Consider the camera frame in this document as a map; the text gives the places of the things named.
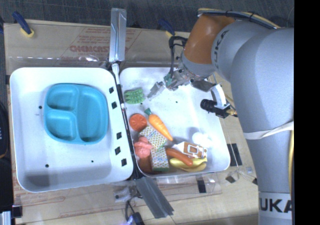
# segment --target wooden table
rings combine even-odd
[[[20,67],[82,66],[97,67],[108,57],[110,27],[27,20],[35,31],[35,39],[19,33],[18,24],[6,24],[6,72],[10,75]],[[43,39],[41,32],[50,32],[50,39]],[[177,32],[188,37],[187,32]],[[124,66],[169,66],[169,36],[165,31],[128,28],[126,33],[126,62]],[[100,46],[96,53],[98,62],[79,59],[86,57],[83,46]],[[230,84],[216,75],[225,93],[232,97]],[[125,224],[125,203],[116,202],[114,192],[118,184],[102,184],[43,193],[30,193],[22,189],[16,176],[15,150],[11,123],[10,88],[8,106],[10,115],[10,145],[14,204],[22,206],[22,217],[16,224],[33,225],[89,225]],[[196,178],[166,181],[157,179],[159,188],[174,209],[174,215],[155,219],[143,199],[134,198],[131,205],[140,212],[146,225],[255,225],[258,224],[258,187],[253,161],[236,117],[220,119],[226,143],[237,146],[242,165],[203,175],[206,193],[199,193]]]

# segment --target blue plate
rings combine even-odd
[[[108,130],[107,99],[88,85],[53,85],[46,94],[43,111],[46,132],[60,142],[94,144]]]

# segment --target cable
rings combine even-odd
[[[290,144],[289,144],[289,169],[288,169],[288,176],[289,176],[289,188],[290,194],[292,194],[292,173],[293,173],[293,160],[294,160],[294,149],[295,149],[295,131],[291,131],[290,135]]]
[[[244,12],[244,11],[224,11],[224,10],[218,10],[218,9],[209,9],[209,8],[200,8],[197,11],[197,16],[200,16],[201,14],[210,14],[213,16],[227,16],[227,17],[234,17],[238,19],[246,19],[253,23],[259,24],[261,26],[264,26],[268,29],[277,29],[280,28],[275,23],[271,22],[270,20],[263,18],[259,15],[257,15],[254,12]]]
[[[28,34],[32,34],[32,30],[26,22],[25,18],[18,12],[14,11],[12,17],[20,24],[21,28]]]
[[[132,198],[130,198],[127,202],[125,202],[125,212],[124,212],[124,216],[126,221],[129,221],[129,216],[128,216],[128,207],[130,207],[132,214],[135,214],[135,210],[132,208],[130,201]]]
[[[291,16],[291,13],[292,11],[295,9],[295,7],[292,7],[290,12],[289,12],[289,15],[288,15],[288,19],[286,20],[286,26],[289,27],[289,20],[290,20],[290,16]]]
[[[296,223],[296,203],[295,203],[295,156],[292,157],[292,182],[291,182],[291,203],[292,203],[292,225]]]
[[[180,40],[182,44],[175,43],[176,40]],[[180,47],[185,47],[187,43],[187,38],[178,36],[178,35],[173,35],[172,37],[169,38],[169,48],[171,52],[171,65],[170,65],[170,78],[172,79],[173,77],[173,72],[174,72],[174,62],[175,62],[175,51],[174,47],[175,46],[180,46]]]

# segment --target white sink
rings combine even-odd
[[[88,85],[105,95],[109,123],[101,141],[71,144],[54,140],[46,133],[46,93],[60,83]],[[131,176],[133,161],[116,83],[110,72],[102,68],[19,68],[10,76],[10,94],[16,173],[26,191],[107,184]]]
[[[129,67],[120,74],[122,92],[141,88],[147,95],[155,82],[160,82],[169,72],[167,67]],[[190,84],[180,86],[176,91],[164,89],[152,100],[144,100],[142,104],[125,104],[126,116],[144,114],[150,108],[157,114],[169,129],[173,139],[178,142],[193,142],[194,133],[208,134],[213,146],[208,149],[208,161],[202,171],[186,172],[170,167],[168,172],[157,174],[141,172],[148,177],[191,176],[203,173],[215,173],[226,170],[230,165],[230,154],[220,119],[214,113],[208,113],[200,107],[203,99],[212,100],[210,92],[204,92]],[[138,133],[130,128],[133,141],[138,139]]]

